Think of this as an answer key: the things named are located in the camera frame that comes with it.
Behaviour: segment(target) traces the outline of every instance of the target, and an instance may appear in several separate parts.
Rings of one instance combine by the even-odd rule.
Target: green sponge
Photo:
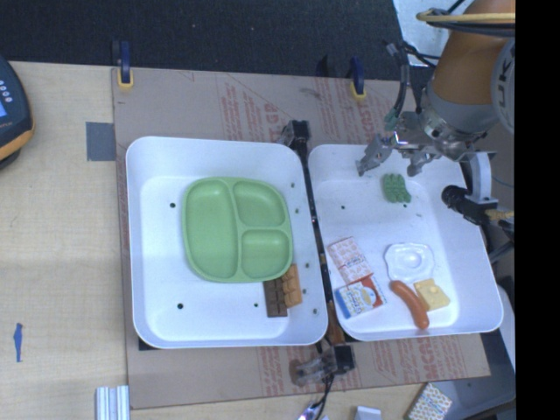
[[[410,202],[412,200],[401,174],[385,174],[382,179],[383,192],[389,202]]]

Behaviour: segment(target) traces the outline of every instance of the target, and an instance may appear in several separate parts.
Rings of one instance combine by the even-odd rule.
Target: sausage
[[[428,313],[422,305],[420,297],[418,297],[406,283],[403,283],[400,280],[393,280],[389,284],[389,288],[391,288],[391,290],[409,307],[414,323],[418,328],[425,330],[428,326],[430,326]]]

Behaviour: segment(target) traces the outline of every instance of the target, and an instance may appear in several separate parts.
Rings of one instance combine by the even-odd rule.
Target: black device
[[[34,130],[24,87],[10,63],[0,56],[0,169],[18,157]]]

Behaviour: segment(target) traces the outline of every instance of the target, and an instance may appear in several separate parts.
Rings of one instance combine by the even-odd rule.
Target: green plate
[[[185,191],[181,216],[188,262],[206,280],[263,282],[280,277],[291,265],[288,208],[266,182],[197,180]]]

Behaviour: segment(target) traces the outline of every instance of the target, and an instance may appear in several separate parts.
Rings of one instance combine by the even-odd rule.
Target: wooden table
[[[109,66],[12,63],[37,124],[0,171],[0,417],[95,418],[95,390],[127,384],[116,166],[88,161],[86,123],[112,123]],[[21,362],[13,334],[23,327]],[[421,384],[332,392],[324,415],[359,405],[403,414]],[[163,409],[133,419],[297,418],[291,395]]]

